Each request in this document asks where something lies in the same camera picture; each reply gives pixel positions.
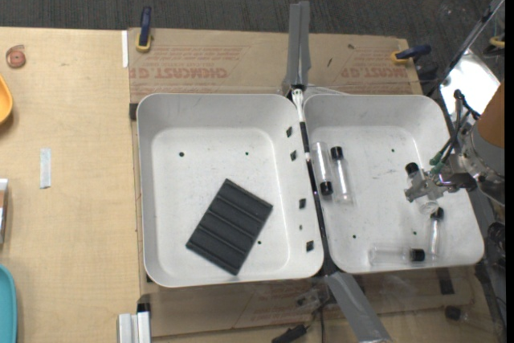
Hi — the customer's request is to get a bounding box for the orange plate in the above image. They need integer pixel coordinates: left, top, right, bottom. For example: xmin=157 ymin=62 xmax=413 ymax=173
xmin=0 ymin=73 xmax=14 ymax=125

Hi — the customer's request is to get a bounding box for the black block with thin wires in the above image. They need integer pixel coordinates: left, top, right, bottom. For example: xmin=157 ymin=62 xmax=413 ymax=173
xmin=271 ymin=324 xmax=308 ymax=343

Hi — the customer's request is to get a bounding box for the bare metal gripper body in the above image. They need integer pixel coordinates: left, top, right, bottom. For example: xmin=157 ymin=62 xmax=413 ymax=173
xmin=438 ymin=150 xmax=506 ymax=194

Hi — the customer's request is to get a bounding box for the brown cardboard board, red print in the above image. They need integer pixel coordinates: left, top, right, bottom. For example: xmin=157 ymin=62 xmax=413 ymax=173
xmin=127 ymin=27 xmax=474 ymax=339

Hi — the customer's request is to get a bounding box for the brown round biscuit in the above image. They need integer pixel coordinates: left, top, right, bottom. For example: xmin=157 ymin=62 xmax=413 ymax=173
xmin=5 ymin=44 xmax=27 ymax=69

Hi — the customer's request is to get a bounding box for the black grooved rectangular block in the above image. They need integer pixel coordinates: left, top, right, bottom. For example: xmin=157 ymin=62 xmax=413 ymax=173
xmin=185 ymin=178 xmax=275 ymax=277

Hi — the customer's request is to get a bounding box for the white plastic tray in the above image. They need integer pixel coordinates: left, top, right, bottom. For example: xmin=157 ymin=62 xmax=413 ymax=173
xmin=301 ymin=93 xmax=486 ymax=276
xmin=135 ymin=92 xmax=325 ymax=289

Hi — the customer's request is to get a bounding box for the silver and brown carton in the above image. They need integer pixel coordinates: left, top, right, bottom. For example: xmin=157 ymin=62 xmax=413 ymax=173
xmin=0 ymin=178 xmax=10 ymax=245

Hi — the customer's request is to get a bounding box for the blue plate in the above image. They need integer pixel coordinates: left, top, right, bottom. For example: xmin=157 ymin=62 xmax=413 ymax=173
xmin=0 ymin=263 xmax=18 ymax=343

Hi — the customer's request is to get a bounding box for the clear bottle with black cap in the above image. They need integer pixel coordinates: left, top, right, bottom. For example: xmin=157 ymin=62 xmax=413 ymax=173
xmin=368 ymin=245 xmax=426 ymax=267
xmin=426 ymin=206 xmax=446 ymax=259
xmin=329 ymin=145 xmax=357 ymax=206
xmin=404 ymin=161 xmax=440 ymax=214
xmin=310 ymin=141 xmax=336 ymax=198

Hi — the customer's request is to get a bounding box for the thin black and white rod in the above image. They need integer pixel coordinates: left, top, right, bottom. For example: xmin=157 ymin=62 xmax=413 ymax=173
xmin=292 ymin=87 xmax=327 ymax=254

